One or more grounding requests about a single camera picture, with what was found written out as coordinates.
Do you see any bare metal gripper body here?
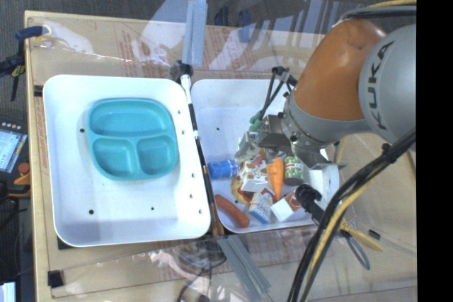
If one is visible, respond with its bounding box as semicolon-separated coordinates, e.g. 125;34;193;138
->
254;106;308;161

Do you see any orange carrot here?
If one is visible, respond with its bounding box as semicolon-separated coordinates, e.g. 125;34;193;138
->
266;156;285;202

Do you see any green can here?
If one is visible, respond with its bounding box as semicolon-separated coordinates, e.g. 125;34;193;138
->
283;155;306;187

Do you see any white carton with orange print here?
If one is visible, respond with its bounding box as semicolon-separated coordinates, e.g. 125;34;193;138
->
238;156;270;194

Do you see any blue bottle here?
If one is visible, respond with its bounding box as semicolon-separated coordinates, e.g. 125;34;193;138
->
207;158;240;181

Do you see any white plastic tray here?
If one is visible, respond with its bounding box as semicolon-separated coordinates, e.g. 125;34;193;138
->
190;78;341;235
42;74;212;248

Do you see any slice of pizza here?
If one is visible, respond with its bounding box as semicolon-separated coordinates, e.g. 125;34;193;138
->
230;175;254;206

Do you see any white and orange carton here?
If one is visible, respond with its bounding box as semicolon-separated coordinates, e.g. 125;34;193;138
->
270;191;302;223

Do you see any white carton with blue print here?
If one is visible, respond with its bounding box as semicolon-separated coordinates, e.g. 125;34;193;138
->
248;191;275;225

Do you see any thin black and white rod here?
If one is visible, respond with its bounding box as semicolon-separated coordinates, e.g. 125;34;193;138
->
180;74;226;238

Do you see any red sausage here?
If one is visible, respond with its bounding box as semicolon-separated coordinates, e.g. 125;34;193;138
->
214;193;251;228

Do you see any brown cardboard board, red print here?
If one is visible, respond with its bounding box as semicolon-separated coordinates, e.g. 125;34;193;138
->
26;16;418;298

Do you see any blue divided plate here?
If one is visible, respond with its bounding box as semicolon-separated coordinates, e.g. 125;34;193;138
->
86;98;180;182

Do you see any black cylinder on white bracket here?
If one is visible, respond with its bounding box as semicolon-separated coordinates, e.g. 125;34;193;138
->
294;158;341;224

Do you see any black block with thin wires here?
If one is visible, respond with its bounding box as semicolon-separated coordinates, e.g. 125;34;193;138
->
169;59;194;81

